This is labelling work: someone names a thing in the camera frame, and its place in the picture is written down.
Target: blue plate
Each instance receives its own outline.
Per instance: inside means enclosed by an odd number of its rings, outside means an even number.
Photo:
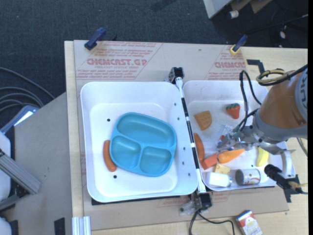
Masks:
[[[116,122],[110,156],[120,168],[158,177],[172,165],[177,145],[174,129],[168,123],[139,113],[126,113]]]

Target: orange toy carrot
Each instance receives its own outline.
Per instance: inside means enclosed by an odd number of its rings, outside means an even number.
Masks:
[[[110,157],[110,140],[105,140],[103,144],[103,158],[104,163],[106,164],[109,171],[113,172],[116,170],[116,165],[113,163],[111,157]]]
[[[199,163],[201,164],[204,160],[204,146],[198,133],[194,133],[195,145],[198,154]]]
[[[230,114],[234,119],[239,118],[240,104],[230,104],[226,107],[226,111]]]
[[[242,154],[245,151],[245,149],[238,149],[238,150],[232,150],[232,151],[223,151],[217,156],[217,160],[224,164],[227,163],[234,158],[237,158],[240,154]]]

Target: silver can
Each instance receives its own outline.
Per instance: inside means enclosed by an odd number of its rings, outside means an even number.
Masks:
[[[258,169],[242,169],[236,171],[235,179],[240,186],[257,185],[260,183],[261,174]]]

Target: black floor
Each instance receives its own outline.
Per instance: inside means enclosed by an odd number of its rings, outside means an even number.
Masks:
[[[66,90],[64,41],[88,40],[100,27],[105,40],[235,44],[243,34],[308,14],[309,0],[273,0],[254,14],[248,4],[229,19],[226,6],[209,19],[203,0],[0,0],[0,67],[39,84],[54,97]],[[246,46],[308,48],[308,17],[248,35]],[[47,104],[52,98],[22,78],[0,70],[0,88],[32,91]],[[0,128],[20,106],[3,102],[17,90],[0,90]]]

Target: yellow toy banana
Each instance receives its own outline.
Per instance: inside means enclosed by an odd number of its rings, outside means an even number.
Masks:
[[[256,165],[262,166],[268,160],[269,153],[260,147],[258,148],[258,150],[259,150],[259,155],[258,155],[258,159],[256,161]]]

